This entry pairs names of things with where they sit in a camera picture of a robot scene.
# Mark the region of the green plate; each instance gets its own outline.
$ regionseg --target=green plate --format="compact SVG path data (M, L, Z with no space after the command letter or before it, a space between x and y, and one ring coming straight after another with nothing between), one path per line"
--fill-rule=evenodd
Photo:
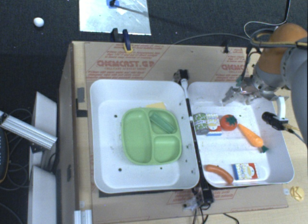
M139 165L171 163L182 153L177 119L159 108L127 111L122 118L122 144L127 158Z

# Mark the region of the silver metal sheet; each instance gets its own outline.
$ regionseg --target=silver metal sheet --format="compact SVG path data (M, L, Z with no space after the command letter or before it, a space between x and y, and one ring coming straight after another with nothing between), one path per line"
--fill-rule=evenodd
M117 0L115 8L108 0L79 0L80 31L119 33L127 29L129 34L151 35L146 0Z

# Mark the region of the carrot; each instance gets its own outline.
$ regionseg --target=carrot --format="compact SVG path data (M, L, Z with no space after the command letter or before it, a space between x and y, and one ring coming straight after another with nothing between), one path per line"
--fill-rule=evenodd
M241 130L243 135L246 137L246 139L252 146L262 148L263 152L268 150L268 148L263 146L263 139L260 138L257 134L255 134L252 130L248 129L242 124L238 124L237 127Z
M219 166L209 164L204 166L204 170L218 174L229 184L232 184L233 182L233 177L231 176L231 174L229 174L226 170L220 168Z

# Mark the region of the sausage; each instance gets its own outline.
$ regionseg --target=sausage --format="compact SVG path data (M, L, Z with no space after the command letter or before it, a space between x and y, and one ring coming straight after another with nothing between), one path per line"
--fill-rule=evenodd
M204 170L207 172L213 172L213 173L218 174L229 184L232 184L233 182L233 177L226 170L220 168L219 166L206 165L204 166Z

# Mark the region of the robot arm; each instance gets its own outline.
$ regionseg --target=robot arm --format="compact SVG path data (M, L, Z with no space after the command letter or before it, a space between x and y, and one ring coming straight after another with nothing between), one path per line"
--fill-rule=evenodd
M305 42L307 32L300 26L284 24L271 35L269 42ZM242 99L247 104L259 97L278 100L274 92L287 87L291 90L294 114L307 145L307 47L265 48L253 75L244 78L241 86L231 88L223 103Z

